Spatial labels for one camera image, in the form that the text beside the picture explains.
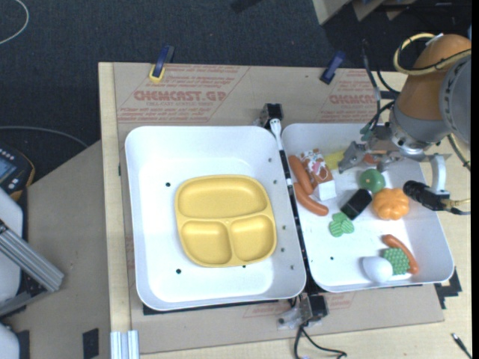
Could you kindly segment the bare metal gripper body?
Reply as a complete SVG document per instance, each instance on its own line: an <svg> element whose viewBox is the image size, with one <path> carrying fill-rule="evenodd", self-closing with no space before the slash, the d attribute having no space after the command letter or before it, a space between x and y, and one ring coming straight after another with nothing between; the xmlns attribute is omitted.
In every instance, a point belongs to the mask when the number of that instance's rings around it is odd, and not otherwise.
<svg viewBox="0 0 479 359"><path fill-rule="evenodd" d="M376 126L367 145L369 151L379 157L386 153L399 153L404 159L412 159L417 162L426 158L424 149L427 148L427 144L412 138L395 123Z"/></svg>

